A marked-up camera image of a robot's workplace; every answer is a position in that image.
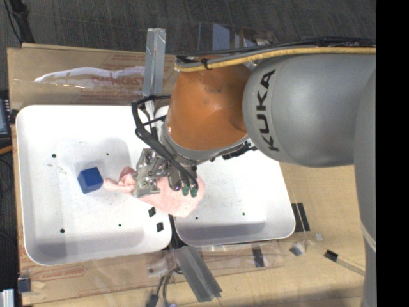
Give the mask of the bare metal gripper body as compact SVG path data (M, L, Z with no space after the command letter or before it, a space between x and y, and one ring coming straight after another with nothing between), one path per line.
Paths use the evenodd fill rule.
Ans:
M158 186L161 191L198 191L196 171L176 160L158 158Z

